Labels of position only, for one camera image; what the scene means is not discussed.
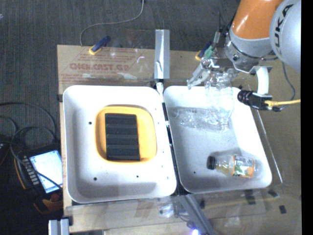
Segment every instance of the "black object in yellow tray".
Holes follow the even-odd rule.
[[[140,107],[104,107],[96,116],[95,137],[100,156],[114,163],[144,162],[157,153],[153,118]]]

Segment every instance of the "bottle label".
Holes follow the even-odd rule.
[[[235,155],[232,176],[251,178],[253,174],[254,160],[252,158],[243,158]]]

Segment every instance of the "clear plastic bottle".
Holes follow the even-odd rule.
[[[204,130],[208,129],[209,125],[218,124],[208,109],[175,107],[170,109],[170,114],[185,127]]]
[[[234,110],[233,90],[228,73],[212,71],[204,83],[206,102],[221,130],[228,129],[228,121]]]
[[[243,178],[256,177],[258,173],[258,163],[253,158],[237,155],[209,156],[207,168],[221,172],[226,176]]]

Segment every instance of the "screen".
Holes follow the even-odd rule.
[[[35,170],[37,170],[42,175],[53,180],[58,185],[62,185],[62,160],[59,152],[57,150],[36,155],[29,158]],[[39,176],[39,179],[45,189],[46,193],[50,193],[59,188],[54,185],[51,181],[43,176]]]

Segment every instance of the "bottle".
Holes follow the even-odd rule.
[[[229,118],[234,110],[233,90],[227,72],[212,71],[204,83],[206,102],[220,130],[229,128]]]
[[[171,116],[185,127],[204,130],[208,129],[209,125],[218,124],[208,109],[174,107],[169,110]]]
[[[207,168],[216,170],[226,176],[252,178],[256,176],[257,166],[253,158],[237,155],[209,156]]]

